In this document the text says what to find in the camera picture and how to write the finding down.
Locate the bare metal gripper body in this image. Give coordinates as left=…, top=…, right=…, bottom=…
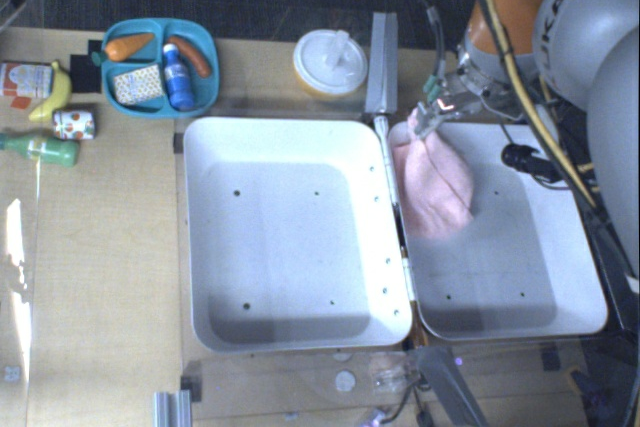
left=425, top=60, right=507, bottom=122

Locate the black cylinder on white bracket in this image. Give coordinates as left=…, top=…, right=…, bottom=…
left=501, top=142, right=567, bottom=184

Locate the blue divided plate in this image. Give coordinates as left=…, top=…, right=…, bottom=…
left=100, top=17, right=221, bottom=120

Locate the yellow banana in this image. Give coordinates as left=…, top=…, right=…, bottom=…
left=28, top=60, right=73, bottom=123

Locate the orange and white carton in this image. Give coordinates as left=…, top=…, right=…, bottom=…
left=0, top=61, right=55, bottom=99

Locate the green bottle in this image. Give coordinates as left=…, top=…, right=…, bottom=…
left=0, top=133, right=81, bottom=168

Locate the white plastic tray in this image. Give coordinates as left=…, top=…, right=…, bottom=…
left=388, top=121, right=610, bottom=342
left=182, top=116, right=414, bottom=355

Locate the orange carrot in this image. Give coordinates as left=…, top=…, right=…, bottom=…
left=91, top=32, right=156, bottom=67

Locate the yellow cup with white lid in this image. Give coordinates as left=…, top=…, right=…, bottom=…
left=292, top=29, right=369, bottom=102

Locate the white carton with yellow print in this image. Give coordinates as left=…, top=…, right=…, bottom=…
left=112, top=63, right=167, bottom=107

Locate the pink cloth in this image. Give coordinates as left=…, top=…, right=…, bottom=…
left=392, top=107, right=476, bottom=239

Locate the small white can orange print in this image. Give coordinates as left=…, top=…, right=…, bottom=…
left=51, top=109, right=97, bottom=142

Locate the brown sausage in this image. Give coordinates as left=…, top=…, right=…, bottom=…
left=167, top=35, right=213, bottom=80

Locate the blue bottle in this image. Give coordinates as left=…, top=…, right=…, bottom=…
left=162, top=43, right=196, bottom=112

